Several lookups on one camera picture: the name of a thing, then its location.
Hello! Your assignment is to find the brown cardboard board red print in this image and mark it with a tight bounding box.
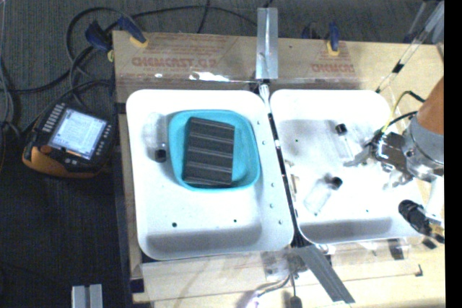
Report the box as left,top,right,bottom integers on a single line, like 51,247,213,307
111,30,445,304

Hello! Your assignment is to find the dark grey ribbed block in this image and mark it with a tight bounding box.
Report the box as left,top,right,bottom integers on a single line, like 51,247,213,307
180,116,237,187

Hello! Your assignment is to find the white plastic tray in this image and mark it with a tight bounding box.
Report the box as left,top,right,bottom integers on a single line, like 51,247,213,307
125,89,295,262
269,89,436,247

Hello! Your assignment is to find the clear bottle with black cap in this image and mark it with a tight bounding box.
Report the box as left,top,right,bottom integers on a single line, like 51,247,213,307
334,123,357,162
141,111,168,164
302,176,344,214

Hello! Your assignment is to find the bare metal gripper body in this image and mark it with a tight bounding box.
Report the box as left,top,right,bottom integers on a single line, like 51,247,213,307
371,131,445,183

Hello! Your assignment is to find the black cylinder on white bracket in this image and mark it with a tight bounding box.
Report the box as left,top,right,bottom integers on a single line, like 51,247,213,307
398,172,445,245

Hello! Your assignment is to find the blue bowl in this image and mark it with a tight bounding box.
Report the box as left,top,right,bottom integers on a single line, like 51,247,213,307
167,109,261,191

